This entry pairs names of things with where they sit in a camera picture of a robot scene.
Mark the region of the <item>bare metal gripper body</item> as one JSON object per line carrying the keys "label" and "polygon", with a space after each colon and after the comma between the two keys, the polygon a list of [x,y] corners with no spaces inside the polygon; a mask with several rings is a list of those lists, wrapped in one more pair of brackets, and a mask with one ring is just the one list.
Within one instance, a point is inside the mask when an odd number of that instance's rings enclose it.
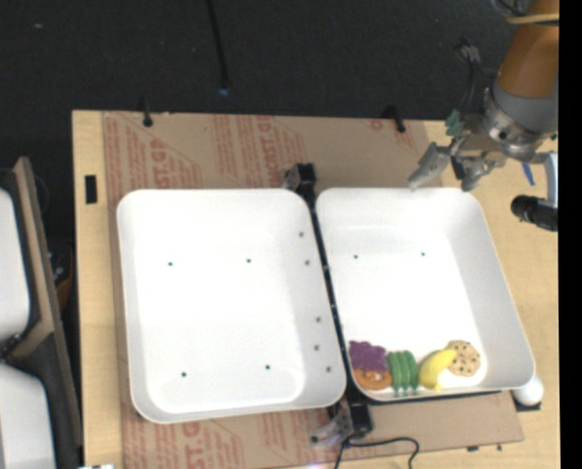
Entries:
{"label": "bare metal gripper body", "polygon": [[532,132],[502,111],[447,117],[447,135],[452,165],[457,174],[488,174],[508,159],[529,163],[553,131]]}

